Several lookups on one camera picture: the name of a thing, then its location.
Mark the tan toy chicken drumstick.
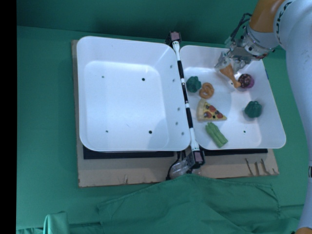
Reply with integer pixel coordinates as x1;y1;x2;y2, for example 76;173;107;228
219;62;242;89

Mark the orange toy pretzel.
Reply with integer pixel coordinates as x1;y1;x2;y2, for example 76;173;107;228
198;82;215;99

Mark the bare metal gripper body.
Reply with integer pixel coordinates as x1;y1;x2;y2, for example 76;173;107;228
226;33;272;64

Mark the purple chocolate toy doughnut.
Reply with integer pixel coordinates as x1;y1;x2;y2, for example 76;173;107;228
237;73;255;90

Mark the green cloth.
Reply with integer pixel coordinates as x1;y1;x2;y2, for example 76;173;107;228
96;174;305;234

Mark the black block with wires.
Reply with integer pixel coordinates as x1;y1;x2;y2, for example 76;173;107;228
185;150;206;170
165;31;183;46

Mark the green toy broccoli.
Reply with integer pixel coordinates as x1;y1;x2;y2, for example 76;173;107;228
244;100;263;119
186;76;202;94

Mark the green toy asparagus bunch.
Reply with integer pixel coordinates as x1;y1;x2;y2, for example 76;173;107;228
205;121;229;149

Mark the toy pizza slice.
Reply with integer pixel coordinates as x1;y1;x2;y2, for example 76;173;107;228
196;97;228;123

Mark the brown cardboard board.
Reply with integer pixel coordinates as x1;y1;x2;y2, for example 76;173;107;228
71;39;280;188

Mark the white plastic tray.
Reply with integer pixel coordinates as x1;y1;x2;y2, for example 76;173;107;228
76;35;192;153
179;44;287;151

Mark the black and white thin rod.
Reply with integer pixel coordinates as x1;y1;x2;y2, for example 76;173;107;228
172;40;201;154

